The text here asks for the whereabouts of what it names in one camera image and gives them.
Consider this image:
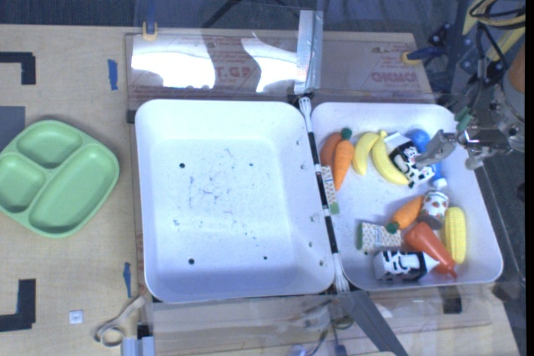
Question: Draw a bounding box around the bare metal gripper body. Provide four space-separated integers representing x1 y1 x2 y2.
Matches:
457 95 526 158

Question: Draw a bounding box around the blue bottle with white cap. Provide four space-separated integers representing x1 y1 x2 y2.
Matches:
406 128 449 190

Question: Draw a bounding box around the cow print carton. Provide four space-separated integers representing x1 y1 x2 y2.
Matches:
383 132 437 189
371 248 440 284

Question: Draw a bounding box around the yellow banana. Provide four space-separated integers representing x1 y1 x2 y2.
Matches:
352 130 383 176
370 130 412 187

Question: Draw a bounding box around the white can with fruit print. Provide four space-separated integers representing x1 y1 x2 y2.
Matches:
418 189 451 231

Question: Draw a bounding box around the orange carrot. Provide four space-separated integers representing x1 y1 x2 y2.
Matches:
320 131 344 168
385 195 426 235
332 128 355 193

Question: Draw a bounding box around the yellow corn cob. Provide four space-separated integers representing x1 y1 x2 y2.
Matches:
441 206 468 265

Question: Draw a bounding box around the white plastic tray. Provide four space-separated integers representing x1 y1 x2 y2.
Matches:
310 101 505 292
133 98 337 304

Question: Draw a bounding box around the orange bottle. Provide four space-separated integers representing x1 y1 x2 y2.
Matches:
403 220 459 279

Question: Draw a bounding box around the brown cardboard board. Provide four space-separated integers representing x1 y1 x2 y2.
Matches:
124 30 493 331

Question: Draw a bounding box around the patterned carton with green end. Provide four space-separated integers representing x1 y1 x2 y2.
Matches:
319 164 341 216
355 222 403 255

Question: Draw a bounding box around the thin black and white rod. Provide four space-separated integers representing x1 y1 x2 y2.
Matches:
297 95 351 293

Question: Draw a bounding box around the green divided plate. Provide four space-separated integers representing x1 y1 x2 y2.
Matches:
0 119 121 239

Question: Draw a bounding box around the beige strap loop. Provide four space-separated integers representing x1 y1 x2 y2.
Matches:
94 294 148 348

